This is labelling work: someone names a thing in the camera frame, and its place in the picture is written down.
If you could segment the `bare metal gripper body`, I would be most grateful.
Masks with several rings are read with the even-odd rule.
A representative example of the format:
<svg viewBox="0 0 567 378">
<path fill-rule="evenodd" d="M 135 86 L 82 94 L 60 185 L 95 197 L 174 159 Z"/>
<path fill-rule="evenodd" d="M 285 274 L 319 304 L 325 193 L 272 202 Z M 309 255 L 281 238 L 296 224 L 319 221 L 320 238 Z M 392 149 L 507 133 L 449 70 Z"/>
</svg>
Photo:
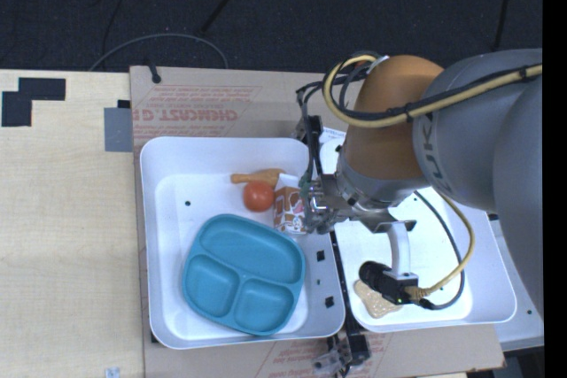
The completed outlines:
<svg viewBox="0 0 567 378">
<path fill-rule="evenodd" d="M 322 174 L 307 186 L 305 229 L 320 235 L 346 220 L 359 221 L 370 232 L 386 230 L 392 222 L 389 205 L 367 197 L 342 174 Z"/>
</svg>

